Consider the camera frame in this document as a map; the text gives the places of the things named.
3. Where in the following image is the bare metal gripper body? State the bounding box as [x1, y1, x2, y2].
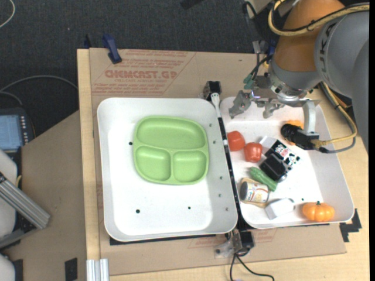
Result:
[250, 75, 309, 107]

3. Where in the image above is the orange toy fruit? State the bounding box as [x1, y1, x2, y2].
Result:
[285, 119, 305, 130]

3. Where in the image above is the thin black and white rod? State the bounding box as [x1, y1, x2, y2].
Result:
[210, 93, 244, 231]

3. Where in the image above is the white carton with cow print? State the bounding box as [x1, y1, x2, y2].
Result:
[258, 135, 301, 172]

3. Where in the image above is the orange-red toy pepper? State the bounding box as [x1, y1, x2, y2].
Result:
[243, 142, 264, 163]

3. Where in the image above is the black box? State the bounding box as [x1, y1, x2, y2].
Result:
[258, 153, 288, 183]

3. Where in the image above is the green toy vegetable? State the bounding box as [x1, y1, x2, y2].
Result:
[249, 166, 279, 193]

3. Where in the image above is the white plastic tray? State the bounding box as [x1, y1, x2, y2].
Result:
[219, 95, 356, 229]
[96, 97, 239, 242]

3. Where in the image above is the green divided plate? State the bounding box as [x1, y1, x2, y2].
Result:
[132, 115, 210, 186]

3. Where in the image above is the small white printed can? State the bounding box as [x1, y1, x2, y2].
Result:
[240, 180, 270, 204]

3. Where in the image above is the brown cardboard board red print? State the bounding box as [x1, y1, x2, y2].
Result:
[88, 47, 348, 276]

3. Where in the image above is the white box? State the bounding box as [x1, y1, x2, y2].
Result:
[264, 197, 296, 221]

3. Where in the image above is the orange toy pumpkin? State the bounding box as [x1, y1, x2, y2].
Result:
[302, 201, 336, 223]

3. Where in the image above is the black block with thin wires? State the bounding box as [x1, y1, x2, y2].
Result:
[201, 80, 222, 101]
[214, 229, 255, 259]

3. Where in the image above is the black cylinder on white bracket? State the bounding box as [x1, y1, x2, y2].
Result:
[280, 99, 321, 151]

